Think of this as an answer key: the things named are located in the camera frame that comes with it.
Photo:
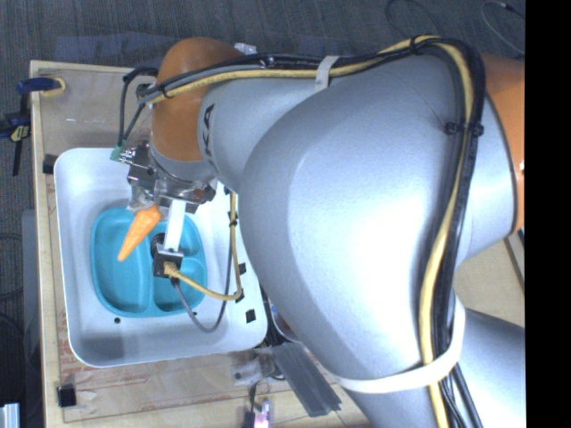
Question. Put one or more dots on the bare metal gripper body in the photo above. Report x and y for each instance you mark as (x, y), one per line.
(142, 172)

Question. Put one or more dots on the blue divided plate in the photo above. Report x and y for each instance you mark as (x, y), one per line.
(125, 279)

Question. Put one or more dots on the orange carrot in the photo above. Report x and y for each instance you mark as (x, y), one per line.
(138, 232)

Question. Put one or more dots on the white plastic tray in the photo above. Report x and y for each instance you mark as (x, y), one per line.
(89, 181)

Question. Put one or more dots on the black cylinder on white bracket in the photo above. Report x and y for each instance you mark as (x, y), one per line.
(173, 225)

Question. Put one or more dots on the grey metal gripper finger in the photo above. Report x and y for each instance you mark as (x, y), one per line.
(162, 202)
(138, 201)

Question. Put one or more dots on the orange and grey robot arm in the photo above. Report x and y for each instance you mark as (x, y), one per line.
(357, 194)

